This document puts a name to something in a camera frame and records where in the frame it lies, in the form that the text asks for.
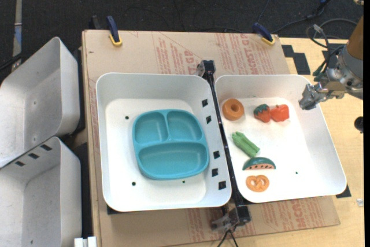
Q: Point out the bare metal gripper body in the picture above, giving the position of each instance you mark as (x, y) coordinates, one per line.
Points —
(336, 82)

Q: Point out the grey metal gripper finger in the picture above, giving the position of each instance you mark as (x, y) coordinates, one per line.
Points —
(306, 103)
(308, 90)

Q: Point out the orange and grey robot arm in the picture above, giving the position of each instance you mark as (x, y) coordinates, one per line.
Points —
(356, 43)

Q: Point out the orange bell pepper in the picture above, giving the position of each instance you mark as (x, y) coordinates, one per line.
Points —
(279, 113)

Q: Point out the red strawberry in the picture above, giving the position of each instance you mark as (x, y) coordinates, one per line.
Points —
(262, 114)

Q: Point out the white plastic tray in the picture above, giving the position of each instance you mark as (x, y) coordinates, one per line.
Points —
(303, 153)
(121, 153)
(34, 101)
(37, 199)

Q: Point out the green asparagus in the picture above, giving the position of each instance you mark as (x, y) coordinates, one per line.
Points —
(245, 144)

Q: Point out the green watermelon slice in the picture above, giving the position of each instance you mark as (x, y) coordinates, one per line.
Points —
(258, 165)

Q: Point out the orange doughnut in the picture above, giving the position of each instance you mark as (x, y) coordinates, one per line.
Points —
(228, 113)

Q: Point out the thin black rod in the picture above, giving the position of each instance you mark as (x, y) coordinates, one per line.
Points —
(226, 141)

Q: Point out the orange pretzel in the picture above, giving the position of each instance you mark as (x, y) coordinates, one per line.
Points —
(257, 183)

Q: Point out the blue divided plate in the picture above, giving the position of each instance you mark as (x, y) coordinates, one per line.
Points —
(170, 147)

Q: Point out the brown cardboard board red print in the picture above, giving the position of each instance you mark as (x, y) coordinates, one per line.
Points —
(162, 49)

